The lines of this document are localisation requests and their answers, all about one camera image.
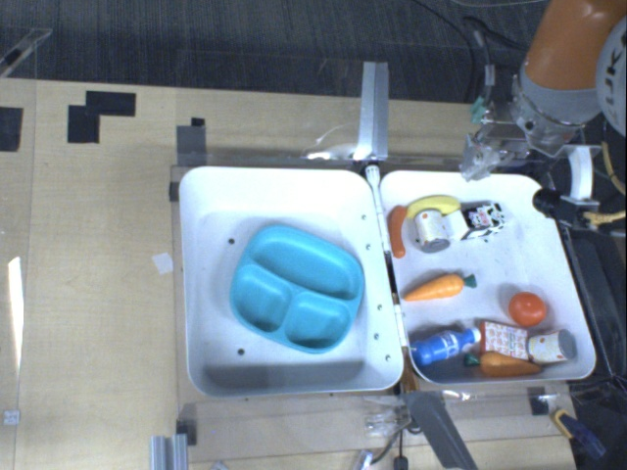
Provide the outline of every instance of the blue bottle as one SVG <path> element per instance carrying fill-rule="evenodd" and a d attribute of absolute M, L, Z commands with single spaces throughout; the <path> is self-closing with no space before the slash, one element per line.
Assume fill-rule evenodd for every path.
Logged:
<path fill-rule="evenodd" d="M 446 360 L 459 354 L 462 349 L 481 340 L 481 331 L 476 327 L 462 332 L 444 331 L 424 341 L 411 344 L 411 357 L 416 365 L 428 365 Z"/>

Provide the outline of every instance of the dark floor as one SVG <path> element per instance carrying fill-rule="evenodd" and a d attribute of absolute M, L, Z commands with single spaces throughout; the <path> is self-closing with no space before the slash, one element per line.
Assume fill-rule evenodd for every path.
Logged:
<path fill-rule="evenodd" d="M 546 6 L 418 1 L 459 28 L 464 16 L 476 17 L 523 46 Z M 334 60 L 376 60 L 390 64 L 393 98 L 469 101 L 468 83 L 483 69 L 472 43 L 472 74 L 467 29 L 461 37 L 408 0 L 0 0 L 0 9 L 0 50 L 30 27 L 52 28 L 39 52 L 41 78 L 354 95 L 341 82 L 312 81 L 307 71 L 324 64 L 336 76 L 344 62 Z M 523 59 L 498 44 L 493 54 L 504 75 Z"/>

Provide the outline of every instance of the white can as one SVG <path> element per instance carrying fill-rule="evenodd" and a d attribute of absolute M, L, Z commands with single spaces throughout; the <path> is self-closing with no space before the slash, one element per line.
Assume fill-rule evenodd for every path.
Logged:
<path fill-rule="evenodd" d="M 413 219 L 418 244 L 425 253 L 437 253 L 451 245 L 442 213 L 435 209 L 420 211 Z"/>
<path fill-rule="evenodd" d="M 577 355 L 575 338 L 565 329 L 529 338 L 529 358 L 538 364 L 562 362 Z"/>

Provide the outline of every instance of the red tomato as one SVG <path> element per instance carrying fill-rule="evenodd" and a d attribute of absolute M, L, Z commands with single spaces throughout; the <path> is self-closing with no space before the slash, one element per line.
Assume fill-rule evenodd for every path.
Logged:
<path fill-rule="evenodd" d="M 522 327 L 538 325 L 547 316 L 547 306 L 533 293 L 518 293 L 509 301 L 509 315 Z"/>

